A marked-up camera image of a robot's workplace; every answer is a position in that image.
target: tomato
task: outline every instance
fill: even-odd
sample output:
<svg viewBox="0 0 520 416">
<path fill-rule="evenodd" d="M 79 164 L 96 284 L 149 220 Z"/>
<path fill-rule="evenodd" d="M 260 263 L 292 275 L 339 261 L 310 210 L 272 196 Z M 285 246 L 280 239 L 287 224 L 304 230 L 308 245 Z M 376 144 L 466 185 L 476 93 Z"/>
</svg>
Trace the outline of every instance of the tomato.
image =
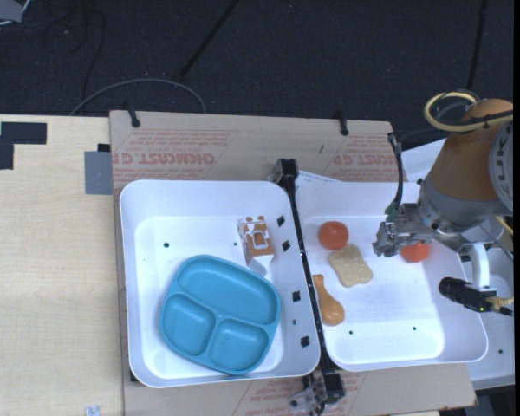
<svg viewBox="0 0 520 416">
<path fill-rule="evenodd" d="M 318 239 L 328 250 L 341 250 L 348 242 L 348 228 L 342 222 L 324 222 L 318 231 Z"/>
<path fill-rule="evenodd" d="M 400 254 L 408 261 L 408 262 L 421 262 L 427 258 L 427 255 L 430 252 L 430 245 L 423 244 L 418 241 L 414 245 L 403 246 L 400 249 Z"/>
</svg>

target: blue divided plate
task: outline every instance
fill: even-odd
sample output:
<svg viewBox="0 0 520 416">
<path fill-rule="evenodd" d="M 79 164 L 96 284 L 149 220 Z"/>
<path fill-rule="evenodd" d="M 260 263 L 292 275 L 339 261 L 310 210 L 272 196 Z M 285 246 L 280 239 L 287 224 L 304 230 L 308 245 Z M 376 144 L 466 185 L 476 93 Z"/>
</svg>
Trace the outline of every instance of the blue divided plate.
<svg viewBox="0 0 520 416">
<path fill-rule="evenodd" d="M 281 299 L 263 277 L 214 256 L 195 256 L 178 269 L 159 316 L 167 346 L 228 374 L 258 367 L 276 333 Z"/>
</svg>

